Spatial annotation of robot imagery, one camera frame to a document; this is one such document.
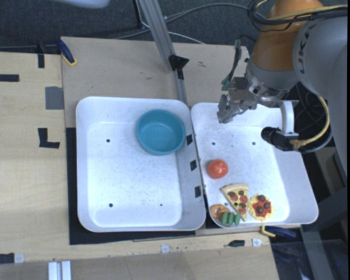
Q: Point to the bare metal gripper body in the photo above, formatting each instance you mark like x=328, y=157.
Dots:
x=242, y=91

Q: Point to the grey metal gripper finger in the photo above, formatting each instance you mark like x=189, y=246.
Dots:
x=223, y=113
x=236, y=109

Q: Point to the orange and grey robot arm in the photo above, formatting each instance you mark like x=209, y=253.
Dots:
x=280, y=48

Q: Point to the red tomato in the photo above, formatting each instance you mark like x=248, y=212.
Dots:
x=217, y=168

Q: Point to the white plastic tray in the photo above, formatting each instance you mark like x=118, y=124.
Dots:
x=259, y=168
x=128, y=179

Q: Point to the blue bowl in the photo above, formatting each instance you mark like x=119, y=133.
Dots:
x=160, y=133

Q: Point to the pizza slice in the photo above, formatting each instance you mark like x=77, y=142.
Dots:
x=236, y=195

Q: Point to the brown pretzel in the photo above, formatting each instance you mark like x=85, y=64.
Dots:
x=215, y=210

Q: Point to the small round pizza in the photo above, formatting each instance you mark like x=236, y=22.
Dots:
x=260, y=207

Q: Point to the green pea pod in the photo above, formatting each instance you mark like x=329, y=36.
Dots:
x=230, y=219

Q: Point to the pale wood board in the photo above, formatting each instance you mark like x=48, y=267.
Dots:
x=116, y=69

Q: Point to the black cylinder on white bracket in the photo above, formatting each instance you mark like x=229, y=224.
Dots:
x=275, y=139

